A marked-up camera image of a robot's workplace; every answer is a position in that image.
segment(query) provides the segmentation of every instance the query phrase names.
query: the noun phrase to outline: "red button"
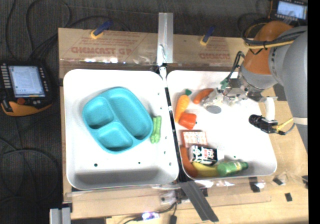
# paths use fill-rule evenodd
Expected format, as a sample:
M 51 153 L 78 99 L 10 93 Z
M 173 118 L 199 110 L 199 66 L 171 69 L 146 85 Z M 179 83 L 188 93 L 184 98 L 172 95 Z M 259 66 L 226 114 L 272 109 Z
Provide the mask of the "red button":
M 18 100 L 16 101 L 19 105 L 24 105 L 26 100 L 24 98 L 18 98 Z

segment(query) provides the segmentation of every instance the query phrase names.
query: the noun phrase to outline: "blue and yellow clamp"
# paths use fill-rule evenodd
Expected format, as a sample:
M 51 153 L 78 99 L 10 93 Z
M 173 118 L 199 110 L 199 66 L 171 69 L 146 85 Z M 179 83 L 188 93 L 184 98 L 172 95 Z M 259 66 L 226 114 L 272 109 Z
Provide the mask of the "blue and yellow clamp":
M 211 26 L 209 28 L 209 30 L 207 31 L 207 33 L 202 36 L 202 38 L 200 40 L 201 45 L 206 46 L 208 44 L 210 36 L 214 33 L 215 28 L 216 28 L 215 26 Z
M 91 32 L 91 38 L 97 39 L 102 36 L 105 30 L 108 30 L 112 26 L 113 22 L 112 21 L 107 21 L 100 25 L 97 29 L 93 30 Z

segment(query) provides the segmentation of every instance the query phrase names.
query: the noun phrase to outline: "wooden table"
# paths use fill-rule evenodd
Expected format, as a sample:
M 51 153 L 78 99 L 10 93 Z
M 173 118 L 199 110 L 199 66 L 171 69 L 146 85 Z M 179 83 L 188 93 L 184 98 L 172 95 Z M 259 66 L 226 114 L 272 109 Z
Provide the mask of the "wooden table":
M 59 30 L 59 57 L 63 58 L 66 49 L 70 49 L 68 41 L 73 38 L 77 40 L 79 34 L 83 30 L 63 29 Z M 148 39 L 148 45 L 154 45 L 157 35 L 148 34 L 144 38 Z M 196 45 L 198 36 L 183 36 L 179 35 L 178 41 L 192 42 L 191 45 Z M 202 69 L 229 71 L 230 65 L 236 55 L 241 50 L 247 51 L 243 41 L 240 38 L 218 38 L 218 41 L 223 41 L 225 48 L 228 50 L 231 61 L 221 62 L 218 65 L 208 63 L 208 59 L 198 59 L 197 64 Z M 172 65 L 173 67 L 181 68 L 180 65 Z M 62 79 L 67 71 L 77 68 L 100 68 L 101 65 L 79 61 L 60 61 L 60 74 Z M 192 65 L 185 65 L 186 68 L 191 68 Z M 273 89 L 264 91 L 266 96 L 274 96 Z M 133 187 L 133 188 L 112 188 L 100 189 L 92 192 L 78 191 L 72 192 L 72 186 L 66 178 L 66 152 L 65 152 L 65 126 L 64 126 L 64 94 L 63 87 L 60 89 L 61 101 L 61 130 L 62 130 L 62 166 L 63 166 L 63 195 L 64 202 L 72 202 L 72 219 L 109 217 L 105 221 L 107 224 L 121 224 L 136 215 L 145 211 L 157 211 L 168 207 L 161 204 L 161 195 L 167 191 L 153 189 L 150 187 Z M 275 117 L 279 123 L 283 123 L 291 118 L 288 103 L 286 101 L 275 102 Z M 262 114 L 264 115 L 264 106 L 261 106 Z M 308 174 L 308 155 L 300 138 L 299 132 L 295 127 L 292 132 L 286 136 L 275 134 L 270 135 L 270 140 L 274 148 L 277 159 L 277 170 L 272 176 L 262 177 L 258 180 L 265 186 L 260 193 L 254 193 L 250 190 L 249 184 L 236 185 L 234 187 L 211 188 L 208 190 L 208 202 L 212 206 L 214 212 L 219 218 L 220 223 L 308 223 L 308 189 L 302 180 L 303 175 Z M 279 178 L 283 184 L 278 185 L 273 181 L 274 178 Z M 291 201 L 287 200 L 287 195 L 292 197 Z M 161 214 L 159 219 L 150 220 L 148 223 L 168 223 L 169 217 L 173 211 Z M 177 205 L 176 210 L 177 223 L 193 224 L 203 223 L 191 203 Z

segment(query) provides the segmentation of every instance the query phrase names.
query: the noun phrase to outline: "teal plate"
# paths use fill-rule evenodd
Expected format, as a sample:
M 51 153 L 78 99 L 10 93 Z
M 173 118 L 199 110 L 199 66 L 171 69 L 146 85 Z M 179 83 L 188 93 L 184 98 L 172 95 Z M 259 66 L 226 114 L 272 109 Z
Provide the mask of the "teal plate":
M 152 119 L 140 100 L 128 89 L 106 90 L 86 103 L 82 117 L 92 137 L 110 153 L 129 150 L 153 131 Z

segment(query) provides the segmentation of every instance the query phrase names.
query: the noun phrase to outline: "lcd screen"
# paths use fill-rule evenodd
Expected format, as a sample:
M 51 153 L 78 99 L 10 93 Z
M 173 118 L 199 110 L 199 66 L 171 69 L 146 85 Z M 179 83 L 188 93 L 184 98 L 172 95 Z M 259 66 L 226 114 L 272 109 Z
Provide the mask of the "lcd screen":
M 37 66 L 9 66 L 15 97 L 44 97 Z
M 307 6 L 279 1 L 277 14 L 306 20 Z

